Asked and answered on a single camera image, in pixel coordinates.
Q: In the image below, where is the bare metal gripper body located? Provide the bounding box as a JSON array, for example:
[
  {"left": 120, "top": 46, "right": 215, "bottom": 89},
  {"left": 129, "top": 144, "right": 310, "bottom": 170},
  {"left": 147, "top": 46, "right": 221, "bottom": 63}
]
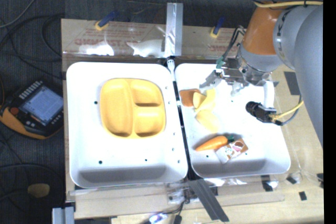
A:
[{"left": 218, "top": 57, "right": 272, "bottom": 87}]

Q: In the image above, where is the brown bread roll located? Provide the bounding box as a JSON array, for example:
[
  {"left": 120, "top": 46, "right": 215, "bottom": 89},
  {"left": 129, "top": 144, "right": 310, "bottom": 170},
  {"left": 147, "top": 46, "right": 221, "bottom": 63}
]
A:
[{"left": 179, "top": 88, "right": 202, "bottom": 108}]

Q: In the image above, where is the pale yellow toy food piece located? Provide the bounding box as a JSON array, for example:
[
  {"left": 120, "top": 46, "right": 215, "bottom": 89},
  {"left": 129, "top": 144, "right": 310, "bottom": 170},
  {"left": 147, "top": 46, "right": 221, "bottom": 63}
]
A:
[{"left": 195, "top": 109, "right": 221, "bottom": 133}]

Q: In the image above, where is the white plastic tray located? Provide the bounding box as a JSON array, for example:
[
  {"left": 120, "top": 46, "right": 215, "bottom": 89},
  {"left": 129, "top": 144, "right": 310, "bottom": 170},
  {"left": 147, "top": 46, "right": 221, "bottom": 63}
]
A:
[
  {"left": 66, "top": 61, "right": 189, "bottom": 189},
  {"left": 174, "top": 62, "right": 291, "bottom": 179}
]

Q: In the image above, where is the orange carrot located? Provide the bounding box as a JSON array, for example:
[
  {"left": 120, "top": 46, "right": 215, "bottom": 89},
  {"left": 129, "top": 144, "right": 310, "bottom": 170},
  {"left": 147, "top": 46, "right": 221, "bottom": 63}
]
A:
[{"left": 195, "top": 135, "right": 236, "bottom": 152}]

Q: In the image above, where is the orange and white carton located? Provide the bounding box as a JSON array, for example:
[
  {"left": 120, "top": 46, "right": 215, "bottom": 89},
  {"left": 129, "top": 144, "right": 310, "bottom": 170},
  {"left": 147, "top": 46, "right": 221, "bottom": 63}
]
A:
[{"left": 215, "top": 138, "right": 249, "bottom": 164}]

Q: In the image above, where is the yellow divided plate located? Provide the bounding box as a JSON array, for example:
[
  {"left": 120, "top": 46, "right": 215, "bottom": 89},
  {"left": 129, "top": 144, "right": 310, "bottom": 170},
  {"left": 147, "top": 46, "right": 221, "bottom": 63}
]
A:
[{"left": 99, "top": 78, "right": 167, "bottom": 139}]

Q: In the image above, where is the brown cardboard board red print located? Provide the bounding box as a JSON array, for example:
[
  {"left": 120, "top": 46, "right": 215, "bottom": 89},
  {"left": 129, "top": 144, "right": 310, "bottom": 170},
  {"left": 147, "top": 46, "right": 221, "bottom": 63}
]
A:
[{"left": 60, "top": 18, "right": 324, "bottom": 219}]

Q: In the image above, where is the yellow rounded lump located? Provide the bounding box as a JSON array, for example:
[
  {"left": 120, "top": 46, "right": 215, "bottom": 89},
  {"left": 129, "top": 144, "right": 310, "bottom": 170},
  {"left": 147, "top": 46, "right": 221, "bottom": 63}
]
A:
[{"left": 27, "top": 183, "right": 50, "bottom": 199}]

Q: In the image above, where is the black cylinder on white bracket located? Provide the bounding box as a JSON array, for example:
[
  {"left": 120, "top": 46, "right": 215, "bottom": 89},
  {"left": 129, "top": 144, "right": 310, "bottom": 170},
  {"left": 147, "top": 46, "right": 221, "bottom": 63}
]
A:
[{"left": 245, "top": 80, "right": 278, "bottom": 124}]

